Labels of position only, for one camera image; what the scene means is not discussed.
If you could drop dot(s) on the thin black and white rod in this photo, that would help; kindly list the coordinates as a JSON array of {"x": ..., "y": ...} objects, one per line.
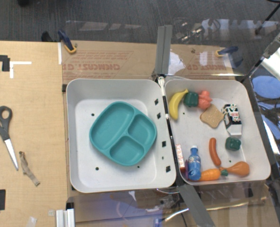
[{"x": 165, "y": 105}]

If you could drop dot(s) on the teal divided plate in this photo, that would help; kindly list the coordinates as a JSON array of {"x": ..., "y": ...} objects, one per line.
[{"x": 116, "y": 126}]

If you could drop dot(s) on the yellow banana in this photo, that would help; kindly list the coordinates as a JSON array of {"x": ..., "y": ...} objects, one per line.
[{"x": 174, "y": 103}]

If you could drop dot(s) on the dark green toy pepper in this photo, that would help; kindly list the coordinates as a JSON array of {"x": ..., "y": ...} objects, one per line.
[
  {"x": 191, "y": 99},
  {"x": 233, "y": 143}
]

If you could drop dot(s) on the brown cardboard board red print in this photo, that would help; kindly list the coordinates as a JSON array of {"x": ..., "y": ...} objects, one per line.
[{"x": 107, "y": 63}]

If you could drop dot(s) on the red and white packet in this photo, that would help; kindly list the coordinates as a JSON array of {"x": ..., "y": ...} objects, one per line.
[{"x": 179, "y": 155}]

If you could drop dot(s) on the white plastic tray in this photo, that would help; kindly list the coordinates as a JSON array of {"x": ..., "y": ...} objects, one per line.
[
  {"x": 83, "y": 174},
  {"x": 196, "y": 136}
]

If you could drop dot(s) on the pink toy shrimp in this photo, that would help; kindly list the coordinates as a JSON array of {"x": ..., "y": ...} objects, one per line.
[{"x": 204, "y": 100}]

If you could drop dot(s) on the tan bread slice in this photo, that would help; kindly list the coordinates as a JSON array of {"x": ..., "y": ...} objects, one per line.
[{"x": 212, "y": 116}]

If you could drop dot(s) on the blue plastic bottle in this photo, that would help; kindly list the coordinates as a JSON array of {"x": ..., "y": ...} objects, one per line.
[{"x": 194, "y": 164}]

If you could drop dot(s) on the orange sausage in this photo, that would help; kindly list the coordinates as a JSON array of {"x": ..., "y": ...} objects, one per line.
[{"x": 214, "y": 151}]

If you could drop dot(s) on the black and white milk carton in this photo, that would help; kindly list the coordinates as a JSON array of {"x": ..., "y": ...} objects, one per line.
[{"x": 233, "y": 120}]

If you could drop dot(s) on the orange carrot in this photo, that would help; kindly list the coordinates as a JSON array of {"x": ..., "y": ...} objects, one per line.
[{"x": 209, "y": 174}]

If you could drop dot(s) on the orange chicken drumstick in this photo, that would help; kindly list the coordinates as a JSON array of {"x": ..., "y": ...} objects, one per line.
[{"x": 239, "y": 168}]

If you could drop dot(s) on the crumpled grey strip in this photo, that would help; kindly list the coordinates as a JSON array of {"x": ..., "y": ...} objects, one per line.
[{"x": 26, "y": 167}]

